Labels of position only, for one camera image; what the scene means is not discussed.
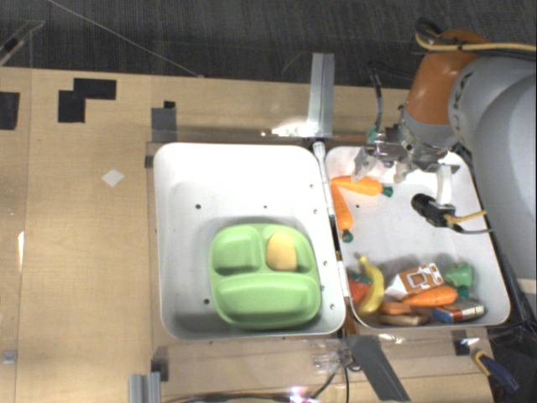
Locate red strawberry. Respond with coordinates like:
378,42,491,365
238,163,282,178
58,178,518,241
347,271,373,306

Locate yellow toy potato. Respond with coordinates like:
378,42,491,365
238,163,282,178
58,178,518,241
265,230,299,273

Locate orange carrot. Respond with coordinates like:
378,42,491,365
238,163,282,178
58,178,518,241
330,175,394,199
401,284,471,309
331,182,355,243

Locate orange biscuit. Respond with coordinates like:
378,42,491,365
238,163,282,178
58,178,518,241
378,301,414,317

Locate black cylinder on white bracket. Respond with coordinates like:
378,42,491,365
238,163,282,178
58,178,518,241
410,164,458,228

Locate brown bread slice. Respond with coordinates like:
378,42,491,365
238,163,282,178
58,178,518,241
378,313,431,327

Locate yellow banana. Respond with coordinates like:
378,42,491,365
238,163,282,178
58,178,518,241
356,255,386,317

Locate white and orange carton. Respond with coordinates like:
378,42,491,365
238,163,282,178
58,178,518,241
384,262,446,301

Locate green divided plate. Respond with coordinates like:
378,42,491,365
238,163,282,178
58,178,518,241
208,222,324,332

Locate green toy pepper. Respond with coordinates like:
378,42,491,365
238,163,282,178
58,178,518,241
443,261,475,290

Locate white plastic tray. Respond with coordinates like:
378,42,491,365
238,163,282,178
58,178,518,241
325,144,513,332
152,142,348,343

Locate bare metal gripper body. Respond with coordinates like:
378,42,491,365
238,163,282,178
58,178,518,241
363,124,448,172

